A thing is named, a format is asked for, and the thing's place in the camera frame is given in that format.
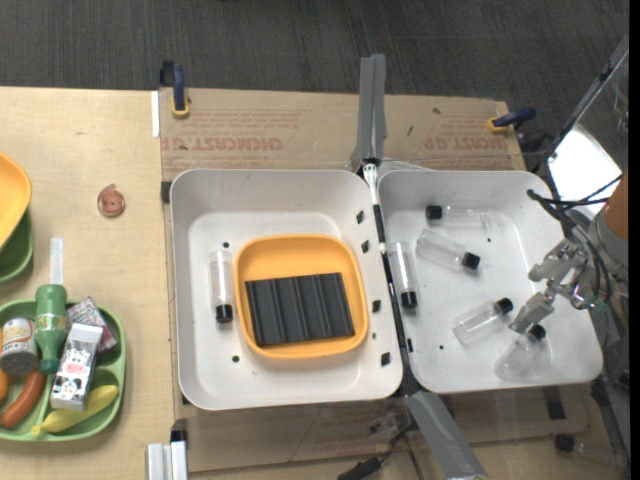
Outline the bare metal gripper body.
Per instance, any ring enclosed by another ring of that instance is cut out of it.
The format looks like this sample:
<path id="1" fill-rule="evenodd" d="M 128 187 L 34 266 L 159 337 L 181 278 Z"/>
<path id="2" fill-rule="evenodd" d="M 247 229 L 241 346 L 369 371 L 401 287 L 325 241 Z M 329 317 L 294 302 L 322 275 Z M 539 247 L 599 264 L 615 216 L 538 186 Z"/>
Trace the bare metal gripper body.
<path id="1" fill-rule="evenodd" d="M 600 287 L 590 255 L 575 242 L 562 240 L 547 260 L 547 295 L 562 296 L 578 310 L 595 310 Z"/>

